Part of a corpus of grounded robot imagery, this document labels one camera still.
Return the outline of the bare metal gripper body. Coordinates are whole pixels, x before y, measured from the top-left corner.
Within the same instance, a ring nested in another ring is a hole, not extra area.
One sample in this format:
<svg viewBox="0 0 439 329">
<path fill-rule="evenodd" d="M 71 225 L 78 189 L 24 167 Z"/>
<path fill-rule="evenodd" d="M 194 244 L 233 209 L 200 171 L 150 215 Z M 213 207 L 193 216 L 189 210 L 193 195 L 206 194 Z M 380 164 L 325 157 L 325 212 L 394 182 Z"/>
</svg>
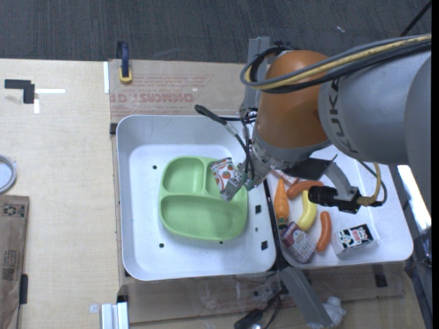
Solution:
<svg viewBox="0 0 439 329">
<path fill-rule="evenodd" d="M 237 165 L 235 180 L 239 187 L 253 189 L 264 181 L 271 170 L 284 168 L 284 161 L 276 159 L 263 150 L 252 148 L 249 157 Z"/>
</svg>

